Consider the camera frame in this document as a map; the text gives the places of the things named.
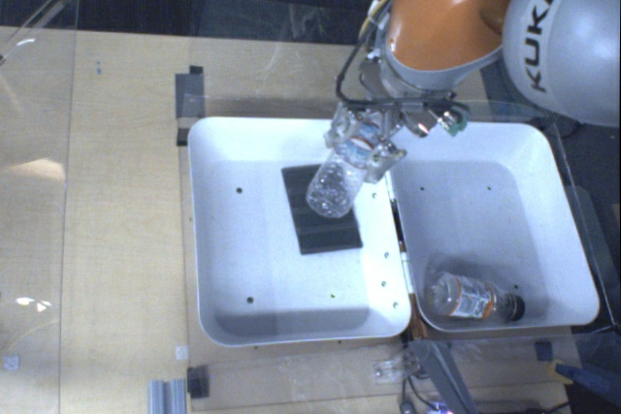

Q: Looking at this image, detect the black ribbed rectangular pad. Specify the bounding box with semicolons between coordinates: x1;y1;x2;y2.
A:
280;163;365;256

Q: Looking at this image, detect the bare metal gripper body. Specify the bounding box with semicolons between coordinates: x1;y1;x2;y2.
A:
344;93;468;143

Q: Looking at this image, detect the thin black and white rod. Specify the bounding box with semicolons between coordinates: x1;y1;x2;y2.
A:
390;188;419;336

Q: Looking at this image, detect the white plastic tray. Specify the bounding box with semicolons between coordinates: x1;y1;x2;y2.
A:
186;115;414;349
386;120;602;334

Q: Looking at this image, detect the clear plastic bottle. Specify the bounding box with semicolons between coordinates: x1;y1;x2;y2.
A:
305;120;385;220

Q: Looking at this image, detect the clear bottle with orange label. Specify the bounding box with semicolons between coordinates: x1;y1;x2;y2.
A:
424;270;527;324

